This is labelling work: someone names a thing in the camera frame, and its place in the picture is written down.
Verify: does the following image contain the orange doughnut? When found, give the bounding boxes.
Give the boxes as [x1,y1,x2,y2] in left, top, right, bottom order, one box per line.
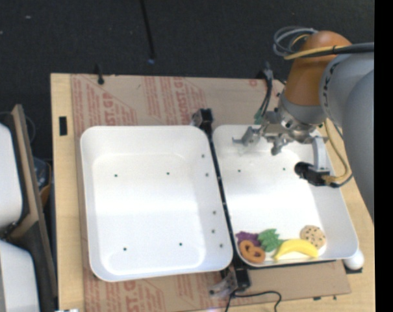
[239,239,266,264]

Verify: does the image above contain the purple grapes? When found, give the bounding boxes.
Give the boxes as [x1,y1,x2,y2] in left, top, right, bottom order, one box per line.
[235,231,260,246]

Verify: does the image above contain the white rounded object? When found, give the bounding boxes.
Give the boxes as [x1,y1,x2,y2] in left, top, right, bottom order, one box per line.
[342,250,366,270]

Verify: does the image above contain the yellow banana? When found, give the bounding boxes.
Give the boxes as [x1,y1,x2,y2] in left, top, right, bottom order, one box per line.
[273,239,320,261]

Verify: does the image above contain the green leafy vegetable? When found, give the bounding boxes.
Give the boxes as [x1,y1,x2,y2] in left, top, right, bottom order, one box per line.
[257,228,285,252]

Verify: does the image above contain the black block with thin wires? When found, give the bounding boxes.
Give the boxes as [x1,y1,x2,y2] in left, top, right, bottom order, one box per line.
[209,266,252,298]
[192,108,214,131]

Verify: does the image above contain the white plastic tray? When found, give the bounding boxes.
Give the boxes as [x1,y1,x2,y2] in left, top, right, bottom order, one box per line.
[212,123,360,268]
[79,124,234,283]

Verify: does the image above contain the black cylinder on white bracket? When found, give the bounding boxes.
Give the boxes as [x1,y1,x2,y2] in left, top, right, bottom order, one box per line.
[294,136,333,187]

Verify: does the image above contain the tan chocolate chip biscuit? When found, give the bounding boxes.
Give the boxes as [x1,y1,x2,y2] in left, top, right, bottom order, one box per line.
[299,225,327,250]

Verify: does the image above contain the brown cardboard board red print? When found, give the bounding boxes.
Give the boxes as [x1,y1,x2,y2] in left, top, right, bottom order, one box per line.
[69,73,352,312]

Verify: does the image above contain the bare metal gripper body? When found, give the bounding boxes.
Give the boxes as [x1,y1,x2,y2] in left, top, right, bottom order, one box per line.
[262,110,318,143]

